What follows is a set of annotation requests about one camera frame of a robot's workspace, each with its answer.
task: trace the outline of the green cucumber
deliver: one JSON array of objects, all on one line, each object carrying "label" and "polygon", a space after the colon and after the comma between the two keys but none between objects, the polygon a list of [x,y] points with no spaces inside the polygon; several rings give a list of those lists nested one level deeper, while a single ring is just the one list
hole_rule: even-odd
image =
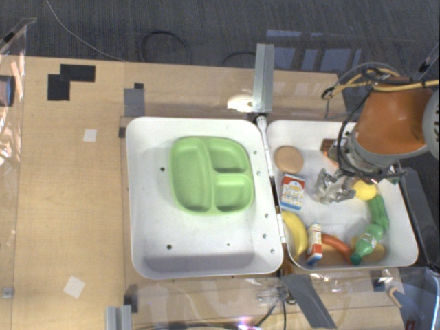
[{"label": "green cucumber", "polygon": [[370,199],[367,203],[370,208],[373,223],[381,225],[385,230],[388,230],[390,228],[390,219],[386,213],[384,198],[381,195],[376,195],[376,197]]}]

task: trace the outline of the green divided plate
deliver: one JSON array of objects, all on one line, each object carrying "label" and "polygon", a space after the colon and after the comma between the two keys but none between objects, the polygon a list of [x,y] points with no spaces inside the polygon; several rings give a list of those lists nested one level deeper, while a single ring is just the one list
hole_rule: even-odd
[{"label": "green divided plate", "polygon": [[246,150],[220,137],[184,137],[170,152],[171,189],[191,213],[240,212],[254,201],[254,178]]}]

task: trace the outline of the white tray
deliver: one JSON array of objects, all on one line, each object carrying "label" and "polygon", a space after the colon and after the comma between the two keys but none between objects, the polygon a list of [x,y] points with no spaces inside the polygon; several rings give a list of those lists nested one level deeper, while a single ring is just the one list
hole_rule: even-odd
[{"label": "white tray", "polygon": [[[243,212],[188,214],[174,202],[168,172],[173,142],[187,136],[241,143],[254,173],[255,199]],[[137,118],[126,130],[131,255],[146,278],[269,274],[283,261],[259,130],[244,120]]]},{"label": "white tray", "polygon": [[[351,130],[353,125],[349,124],[347,131]],[[312,197],[320,170],[325,168],[331,174],[336,170],[336,165],[322,154],[320,147],[323,139],[338,137],[340,126],[341,124],[338,122],[280,120],[269,125],[267,137],[272,162],[274,162],[276,149],[286,145],[296,147],[304,157],[304,168],[298,173],[298,176],[305,179],[305,197],[302,209],[297,214],[306,227],[313,222],[318,222],[321,224],[323,232],[337,235],[339,239],[350,244],[351,238],[359,236],[369,224],[370,212],[366,202],[351,199],[323,205]],[[275,165],[274,173],[279,187],[283,173]],[[380,182],[379,189],[390,219],[390,229],[380,242],[386,248],[386,256],[380,262],[365,263],[356,267],[346,264],[310,267],[306,264],[305,258],[301,257],[296,264],[304,269],[317,271],[412,265],[417,260],[418,247],[400,188],[398,185],[392,185],[389,181],[384,180]]]}]

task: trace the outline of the wooden table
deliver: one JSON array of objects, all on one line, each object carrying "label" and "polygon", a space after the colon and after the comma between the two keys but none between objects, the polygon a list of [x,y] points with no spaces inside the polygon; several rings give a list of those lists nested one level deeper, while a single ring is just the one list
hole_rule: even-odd
[{"label": "wooden table", "polygon": [[[47,101],[47,75],[59,74],[61,63],[95,65],[96,81],[71,82],[70,101]],[[289,105],[290,110],[280,111],[281,116],[318,116],[325,108],[320,92],[335,80],[332,74],[276,71],[274,108]],[[0,320],[0,327],[101,330],[106,307],[122,305],[128,286],[121,175],[124,153],[118,137],[124,89],[144,84],[148,115],[242,118],[243,114],[226,111],[227,100],[252,93],[253,81],[251,69],[27,57],[15,295],[12,303],[0,300],[0,316],[5,319]],[[332,110],[345,111],[341,98]],[[87,129],[96,130],[95,142],[84,141]],[[85,283],[78,298],[63,291],[71,276]],[[368,273],[335,277],[346,285],[338,293],[322,280],[314,283],[340,329],[402,326],[398,308],[385,293],[373,292]],[[248,315],[260,316],[267,310],[256,304],[255,287],[246,278],[140,282],[156,308],[133,315],[138,324],[160,317],[191,319],[197,314],[215,321],[234,316],[228,309],[245,303],[246,297],[252,297],[244,307]],[[350,290],[350,285],[358,289]],[[298,306],[287,310],[292,328],[309,329]],[[280,309],[275,313],[265,330],[280,329],[283,317]]]}]

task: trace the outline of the green bottle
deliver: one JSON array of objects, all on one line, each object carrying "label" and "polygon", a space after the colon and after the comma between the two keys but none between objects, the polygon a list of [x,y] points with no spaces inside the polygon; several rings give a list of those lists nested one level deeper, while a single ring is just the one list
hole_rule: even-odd
[{"label": "green bottle", "polygon": [[362,257],[373,252],[377,242],[384,236],[384,228],[381,225],[372,223],[365,228],[363,234],[359,236],[356,242],[356,250],[350,256],[350,261],[354,265],[359,265]]}]

